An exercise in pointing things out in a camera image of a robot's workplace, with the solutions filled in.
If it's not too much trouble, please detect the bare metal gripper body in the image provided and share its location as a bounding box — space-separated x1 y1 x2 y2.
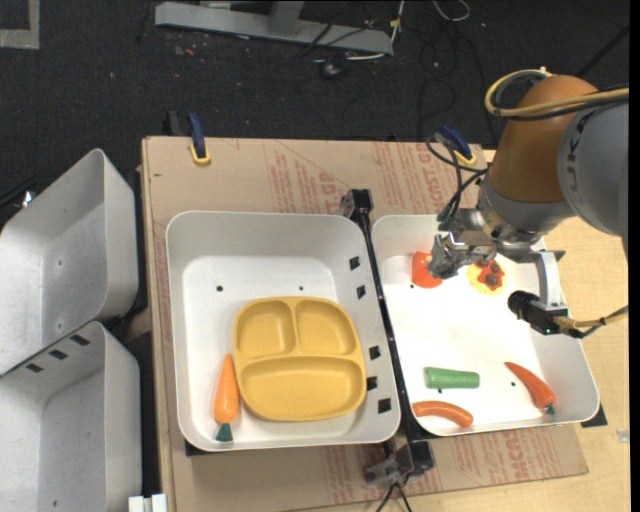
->
438 207 502 265

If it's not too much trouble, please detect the orange wedge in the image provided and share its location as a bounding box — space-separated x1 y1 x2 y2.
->
411 250 444 290

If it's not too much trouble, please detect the yellow pizza slice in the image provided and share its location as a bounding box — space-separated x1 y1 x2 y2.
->
466 258 508 297

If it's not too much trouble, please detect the white plastic tray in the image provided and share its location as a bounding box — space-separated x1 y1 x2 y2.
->
0 321 144 512
0 148 140 377
165 209 403 453
370 213 601 438

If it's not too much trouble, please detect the thin black and white rod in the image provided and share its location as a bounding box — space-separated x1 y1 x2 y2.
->
356 208 417 442

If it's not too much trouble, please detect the green cucumber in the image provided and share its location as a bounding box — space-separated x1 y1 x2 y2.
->
423 366 481 391

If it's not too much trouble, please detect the orange chili pepper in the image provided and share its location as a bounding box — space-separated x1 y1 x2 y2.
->
503 361 558 416

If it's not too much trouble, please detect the orange sausage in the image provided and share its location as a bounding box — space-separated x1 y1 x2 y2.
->
412 400 475 429

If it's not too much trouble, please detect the brown cardboard board red print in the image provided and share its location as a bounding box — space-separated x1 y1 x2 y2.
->
141 135 590 512

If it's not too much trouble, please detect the yellow divided plate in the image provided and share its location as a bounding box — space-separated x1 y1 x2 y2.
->
232 296 369 423

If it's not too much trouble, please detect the black computer mouse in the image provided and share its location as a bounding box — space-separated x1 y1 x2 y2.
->
319 53 352 81

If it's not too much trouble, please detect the orange carrot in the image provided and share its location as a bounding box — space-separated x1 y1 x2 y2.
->
213 353 242 443

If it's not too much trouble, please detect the black cylinder on white bracket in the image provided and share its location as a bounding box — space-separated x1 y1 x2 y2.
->
501 249 572 337

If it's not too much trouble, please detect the black block with thin wires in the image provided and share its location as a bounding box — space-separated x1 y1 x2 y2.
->
339 188 376 222
363 439 435 484

